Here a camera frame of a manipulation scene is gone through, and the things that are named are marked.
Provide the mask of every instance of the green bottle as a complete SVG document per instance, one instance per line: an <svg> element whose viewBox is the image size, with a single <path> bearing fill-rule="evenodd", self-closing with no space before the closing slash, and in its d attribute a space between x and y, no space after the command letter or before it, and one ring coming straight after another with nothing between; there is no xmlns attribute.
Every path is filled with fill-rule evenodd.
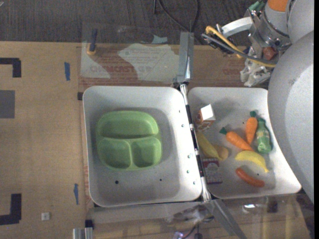
<svg viewBox="0 0 319 239"><path fill-rule="evenodd" d="M270 145L269 131L265 126L265 120L258 118L258 127L256 130L256 138L258 142L258 151L261 154L267 154L272 150Z"/></svg>

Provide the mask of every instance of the blue tape piece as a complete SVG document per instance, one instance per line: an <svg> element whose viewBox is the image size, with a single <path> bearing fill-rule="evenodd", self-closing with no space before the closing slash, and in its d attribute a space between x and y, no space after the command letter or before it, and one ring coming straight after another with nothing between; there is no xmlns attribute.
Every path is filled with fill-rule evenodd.
<svg viewBox="0 0 319 239"><path fill-rule="evenodd" d="M79 185L76 183L74 184L73 192L74 192L76 204L78 205L79 204Z"/></svg>
<svg viewBox="0 0 319 239"><path fill-rule="evenodd" d="M67 62L64 62L64 72L65 72L66 80L70 81L71 70L70 70L70 64Z"/></svg>

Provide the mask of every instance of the plastic container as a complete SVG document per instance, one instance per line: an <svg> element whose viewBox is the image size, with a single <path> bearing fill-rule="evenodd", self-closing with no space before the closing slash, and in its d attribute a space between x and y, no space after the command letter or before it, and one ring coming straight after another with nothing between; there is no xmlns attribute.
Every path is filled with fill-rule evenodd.
<svg viewBox="0 0 319 239"><path fill-rule="evenodd" d="M162 156L158 124L140 111L105 113L96 126L96 142L101 162L111 169L151 168Z"/></svg>

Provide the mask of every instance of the gray square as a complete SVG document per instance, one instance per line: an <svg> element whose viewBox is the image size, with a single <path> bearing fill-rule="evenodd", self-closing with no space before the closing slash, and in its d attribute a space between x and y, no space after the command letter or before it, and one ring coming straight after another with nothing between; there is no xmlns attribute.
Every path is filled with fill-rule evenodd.
<svg viewBox="0 0 319 239"><path fill-rule="evenodd" d="M14 90L0 90L0 119L14 119Z"/></svg>

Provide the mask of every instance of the yellow cable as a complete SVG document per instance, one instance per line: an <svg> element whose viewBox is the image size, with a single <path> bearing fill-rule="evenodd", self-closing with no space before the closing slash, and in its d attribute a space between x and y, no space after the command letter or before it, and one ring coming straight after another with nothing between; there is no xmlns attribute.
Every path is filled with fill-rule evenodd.
<svg viewBox="0 0 319 239"><path fill-rule="evenodd" d="M215 28L213 28L212 26L207 26L206 30L205 30L206 34L208 34L209 32L212 32L213 34L217 35L221 40L223 40L228 46L230 46L231 48L233 48L234 50L237 50L240 53L243 53L240 49L237 48L236 45L232 44L225 36L223 36L220 32L218 32ZM248 60L255 62L256 64L262 65L262 66L266 66L266 67L275 67L275 64L266 64L254 59L250 59L248 58Z"/></svg>

